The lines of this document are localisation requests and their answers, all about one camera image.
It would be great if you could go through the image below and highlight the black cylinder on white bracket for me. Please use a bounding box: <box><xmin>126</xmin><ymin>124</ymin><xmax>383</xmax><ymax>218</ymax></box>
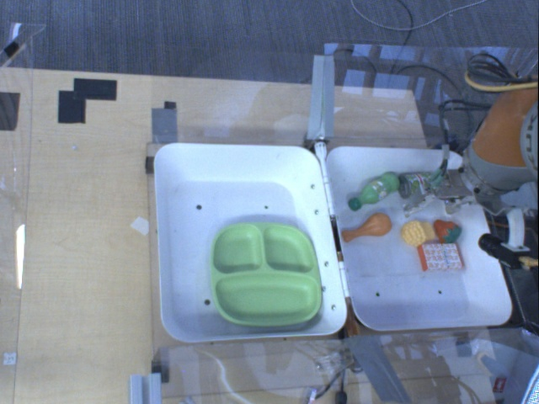
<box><xmin>478</xmin><ymin>207</ymin><xmax>532</xmax><ymax>271</ymax></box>

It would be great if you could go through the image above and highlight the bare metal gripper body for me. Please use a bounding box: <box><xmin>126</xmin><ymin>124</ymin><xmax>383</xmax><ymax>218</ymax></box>
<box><xmin>435</xmin><ymin>168</ymin><xmax>480</xmax><ymax>205</ymax></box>

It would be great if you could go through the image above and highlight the orange and white carton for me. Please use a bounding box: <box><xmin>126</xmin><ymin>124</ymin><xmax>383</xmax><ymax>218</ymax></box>
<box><xmin>417</xmin><ymin>242</ymin><xmax>465</xmax><ymax>273</ymax></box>

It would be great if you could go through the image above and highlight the green plastic bottle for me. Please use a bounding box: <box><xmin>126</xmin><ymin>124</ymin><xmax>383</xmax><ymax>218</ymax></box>
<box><xmin>347</xmin><ymin>171</ymin><xmax>402</xmax><ymax>212</ymax></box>

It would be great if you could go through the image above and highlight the green divided plate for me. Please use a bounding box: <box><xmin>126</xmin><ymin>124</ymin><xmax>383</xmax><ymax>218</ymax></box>
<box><xmin>210</xmin><ymin>221</ymin><xmax>323</xmax><ymax>327</ymax></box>

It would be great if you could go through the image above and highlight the red strawberry with green leaves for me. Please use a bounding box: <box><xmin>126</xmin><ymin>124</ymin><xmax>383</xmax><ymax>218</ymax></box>
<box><xmin>433</xmin><ymin>219</ymin><xmax>463</xmax><ymax>245</ymax></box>

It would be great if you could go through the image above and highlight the white plastic tray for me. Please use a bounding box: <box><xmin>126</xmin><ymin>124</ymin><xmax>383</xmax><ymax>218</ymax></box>
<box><xmin>325</xmin><ymin>145</ymin><xmax>514</xmax><ymax>332</ymax></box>
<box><xmin>152</xmin><ymin>142</ymin><xmax>349</xmax><ymax>344</ymax></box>

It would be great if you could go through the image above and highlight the green and white can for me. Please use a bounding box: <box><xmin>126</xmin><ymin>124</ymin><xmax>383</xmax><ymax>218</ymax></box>
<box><xmin>398</xmin><ymin>170</ymin><xmax>444</xmax><ymax>199</ymax></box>

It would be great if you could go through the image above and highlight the orange chicken drumstick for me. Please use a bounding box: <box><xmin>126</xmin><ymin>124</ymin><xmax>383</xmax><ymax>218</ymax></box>
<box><xmin>340</xmin><ymin>212</ymin><xmax>393</xmax><ymax>244</ymax></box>

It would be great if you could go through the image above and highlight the yellow corn cob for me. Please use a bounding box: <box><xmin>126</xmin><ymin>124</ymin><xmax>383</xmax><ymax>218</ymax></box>
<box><xmin>400</xmin><ymin>220</ymin><xmax>437</xmax><ymax>248</ymax></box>

